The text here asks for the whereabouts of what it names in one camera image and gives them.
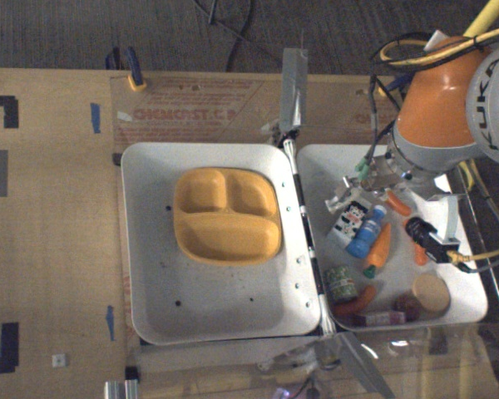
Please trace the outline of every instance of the wooden surface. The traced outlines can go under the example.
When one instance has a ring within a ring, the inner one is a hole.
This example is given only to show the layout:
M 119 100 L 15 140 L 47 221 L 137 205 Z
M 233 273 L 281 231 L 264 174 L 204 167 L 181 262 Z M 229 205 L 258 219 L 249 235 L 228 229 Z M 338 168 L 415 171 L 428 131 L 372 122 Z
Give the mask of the wooden surface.
M 111 161 L 114 108 L 110 87 L 112 77 L 123 75 L 115 71 L 0 69 L 0 95 L 15 96 L 20 113 L 20 127 L 5 130 L 0 109 L 0 150 L 8 151 L 8 192 L 0 198 L 0 327 L 10 322 L 20 326 L 19 366 L 14 373 L 0 375 L 0 398 L 97 398 L 102 397 L 105 381 L 124 378 L 129 351 L 116 181 L 119 169 Z M 277 76 L 234 76 L 258 81 L 269 78 L 279 89 Z M 365 79 L 349 80 L 309 78 L 315 90 L 320 85 L 335 103 L 336 96 L 343 101 L 353 99 L 349 93 L 365 99 L 360 91 Z M 277 106 L 276 100 L 269 102 L 270 108 Z M 313 97 L 313 102 L 309 108 L 323 108 L 327 116 L 337 112 L 320 99 Z M 101 107 L 99 134 L 93 131 L 91 103 Z M 359 113 L 356 120 L 361 122 L 351 126 L 352 130 L 344 127 L 344 142 L 360 141 L 351 131 L 360 128 L 366 132 L 369 123 L 363 122 L 364 117 Z M 108 306 L 114 308 L 115 341 L 106 323 Z M 57 353 L 66 353 L 67 367 L 52 368 L 52 355 Z M 494 389 L 490 397 L 497 397 L 489 362 L 482 359 L 480 363 L 485 367 L 477 370 L 486 380 L 481 386 Z M 453 365 L 452 372 L 444 371 L 442 378 L 447 378 L 449 385 L 457 383 L 459 368 Z M 417 383 L 426 371 L 430 374 L 431 369 L 414 367 L 410 372 L 400 367 L 389 375 L 388 382 L 393 386 L 398 378 L 399 386 L 404 386 L 400 374 L 411 373 Z M 245 372 L 240 375 L 236 368 L 192 374 L 147 373 L 141 391 L 144 397 L 266 398 L 271 397 L 273 385 L 299 379 L 299 374 L 289 372 L 285 379 L 276 377 L 262 387 L 262 380 L 255 385 L 250 382 L 253 378 Z M 337 389 L 344 394 L 363 393 L 356 381 L 346 378 L 350 376 L 338 377 Z M 255 394 L 231 396 L 226 392 L 251 391 L 253 387 L 259 389 Z

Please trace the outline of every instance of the white tray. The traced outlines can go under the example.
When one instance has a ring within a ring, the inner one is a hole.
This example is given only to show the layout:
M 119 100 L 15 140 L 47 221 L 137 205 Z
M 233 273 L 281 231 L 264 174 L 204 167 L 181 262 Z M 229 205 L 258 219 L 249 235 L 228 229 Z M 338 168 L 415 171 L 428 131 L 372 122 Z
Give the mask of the white tray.
M 324 201 L 334 196 L 337 185 L 342 183 L 345 175 L 355 176 L 354 166 L 366 154 L 368 147 L 364 145 L 309 145 L 298 153 L 299 175 L 303 183 L 304 196 L 309 212 L 316 252 L 319 258 L 320 269 L 325 271 L 339 264 L 348 264 L 352 269 L 353 280 L 358 290 L 368 283 L 373 283 L 378 290 L 378 295 L 366 309 L 367 311 L 383 311 L 392 307 L 395 298 L 408 292 L 414 278 L 420 273 L 437 273 L 449 287 L 451 304 L 449 309 L 435 318 L 421 318 L 406 325 L 376 328 L 418 328 L 451 323 L 474 323 L 486 316 L 487 296 L 482 285 L 480 275 L 477 273 L 464 273 L 451 264 L 435 264 L 429 262 L 420 267 L 413 262 L 413 243 L 407 236 L 401 224 L 404 218 L 390 211 L 388 221 L 392 222 L 392 246 L 390 256 L 383 269 L 378 272 L 374 280 L 369 280 L 362 275 L 363 261 L 350 256 L 347 252 L 329 241 L 326 236 L 331 230 L 338 214 L 330 214 Z M 379 154 L 385 148 L 378 148 Z M 437 185 L 443 187 L 445 176 L 437 179 Z M 411 203 L 417 206 L 420 215 L 434 226 L 439 225 L 443 217 L 441 206 L 427 204 L 420 199 L 413 199 Z M 469 244 L 458 220 L 457 238 L 462 241 L 460 251 L 470 253 Z M 358 328 L 348 325 L 344 321 L 337 321 L 343 328 L 353 331 L 363 331 L 370 328 Z
M 224 268 L 180 251 L 167 206 L 173 206 L 180 176 L 198 167 L 247 169 L 268 178 L 283 227 L 277 256 L 265 264 Z M 167 345 L 303 335 L 318 326 L 318 294 L 283 152 L 270 145 L 140 143 L 124 152 L 121 168 L 131 313 L 140 337 Z

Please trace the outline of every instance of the yellow hose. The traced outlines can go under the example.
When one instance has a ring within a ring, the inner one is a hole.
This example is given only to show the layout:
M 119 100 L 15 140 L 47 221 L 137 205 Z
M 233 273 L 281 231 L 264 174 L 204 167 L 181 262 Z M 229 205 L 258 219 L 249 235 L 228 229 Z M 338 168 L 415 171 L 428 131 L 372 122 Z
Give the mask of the yellow hose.
M 499 0 L 490 0 L 464 32 L 465 37 L 475 37 L 483 34 L 499 16 Z

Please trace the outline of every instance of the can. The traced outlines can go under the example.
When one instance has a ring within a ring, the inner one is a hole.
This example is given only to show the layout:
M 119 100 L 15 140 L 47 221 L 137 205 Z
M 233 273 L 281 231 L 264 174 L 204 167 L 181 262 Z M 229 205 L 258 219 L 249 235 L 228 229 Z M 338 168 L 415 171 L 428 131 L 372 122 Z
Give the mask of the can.
M 349 272 L 349 266 L 342 264 L 324 272 L 325 283 L 333 303 L 343 303 L 358 297 L 355 282 Z

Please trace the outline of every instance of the compartment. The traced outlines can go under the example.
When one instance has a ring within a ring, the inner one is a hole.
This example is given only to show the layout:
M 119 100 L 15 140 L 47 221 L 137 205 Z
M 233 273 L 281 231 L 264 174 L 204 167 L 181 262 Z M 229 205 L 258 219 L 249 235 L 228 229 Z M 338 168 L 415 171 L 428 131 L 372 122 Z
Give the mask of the compartment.
M 225 209 L 225 177 L 216 169 L 196 169 L 184 173 L 175 187 L 175 207 L 186 213 L 206 213 Z
M 263 263 L 281 245 L 277 224 L 242 214 L 194 214 L 181 220 L 175 231 L 189 257 L 211 264 Z
M 227 176 L 229 206 L 236 213 L 270 217 L 277 213 L 274 187 L 261 175 L 230 170 Z

